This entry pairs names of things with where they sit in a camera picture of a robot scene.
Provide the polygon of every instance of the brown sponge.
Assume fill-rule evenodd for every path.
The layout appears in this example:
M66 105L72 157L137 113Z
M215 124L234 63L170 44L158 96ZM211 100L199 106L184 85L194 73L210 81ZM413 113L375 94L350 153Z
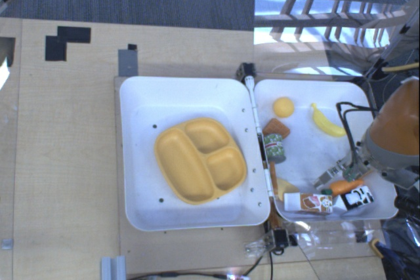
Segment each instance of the brown sponge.
M283 139L290 134L289 128L284 125L281 121L273 118L271 119L265 128L262 130L262 133L267 136L269 134L280 134Z

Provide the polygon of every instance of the toy banana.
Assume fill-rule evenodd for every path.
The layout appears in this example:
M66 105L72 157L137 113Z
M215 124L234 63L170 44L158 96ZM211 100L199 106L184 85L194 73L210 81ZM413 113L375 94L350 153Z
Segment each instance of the toy banana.
M328 118L316 107L315 103L312 103L311 106L314 109L312 118L316 126L318 126L322 131L330 136L340 137L346 135L346 130L328 120Z

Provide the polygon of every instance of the wooden table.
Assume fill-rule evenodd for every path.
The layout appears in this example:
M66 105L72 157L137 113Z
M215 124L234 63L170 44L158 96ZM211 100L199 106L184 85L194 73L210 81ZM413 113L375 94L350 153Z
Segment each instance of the wooden table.
M47 62L45 36L56 35L57 26L90 27L91 43L68 43L67 62ZM7 85L17 103L17 128L10 128L16 146L8 149L16 156L1 166L15 170L0 184L0 210L14 210L0 217L13 223L14 238L13 250L0 250L2 279L99 279L101 257L120 254L131 274L140 266L142 273L241 272L254 262L243 245L260 227L138 232L141 255L121 248L114 108L117 54L129 43L138 46L141 75L233 77L241 62L253 61L252 32L0 18L0 36L16 38ZM5 86L0 99L9 91ZM2 158L6 139L3 133ZM192 253L191 246L200 248ZM337 279L343 272L347 279L385 279L366 244L336 244L309 258L299 247L286 249L274 259L275 279ZM253 279L269 278L269 268L264 259Z

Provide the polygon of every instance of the yellow divided plate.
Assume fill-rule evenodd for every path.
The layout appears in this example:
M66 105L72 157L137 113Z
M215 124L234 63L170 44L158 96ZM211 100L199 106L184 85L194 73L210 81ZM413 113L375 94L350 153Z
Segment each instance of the yellow divided plate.
M163 131L154 151L166 181L189 204L216 199L246 177L238 145L223 125L211 118L193 119Z

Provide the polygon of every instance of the white tray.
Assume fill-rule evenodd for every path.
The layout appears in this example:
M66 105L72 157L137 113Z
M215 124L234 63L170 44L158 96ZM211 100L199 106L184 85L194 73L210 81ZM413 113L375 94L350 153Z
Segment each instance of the white tray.
M352 83L266 79L255 87L255 100L262 128L271 118L276 117L272 104L277 98L283 96L292 99L295 112L288 118L279 118L291 132L283 141L286 160L276 165L276 174L279 178L297 186L301 192L317 192L312 186L313 181L346 155L349 144L346 136L334 138L317 128L312 120L311 103L316 103L330 120L341 125L335 108L336 103L347 101L369 106L368 100L363 90ZM352 112L347 116L354 141L358 141L370 126L373 120L372 114L371 112ZM344 216L338 214L317 216L286 212L284 204L280 201L276 202L276 207L279 213L289 221L342 220L344 218L346 220L371 220L395 216L397 209L394 207L396 197L394 185L383 180L375 172L364 180L372 191L375 202Z
M132 77L119 93L125 211L135 228L254 226L267 219L270 203L249 93L243 84L233 79ZM224 125L243 153L247 177L220 199L189 205L165 181L154 143L165 129L197 117Z

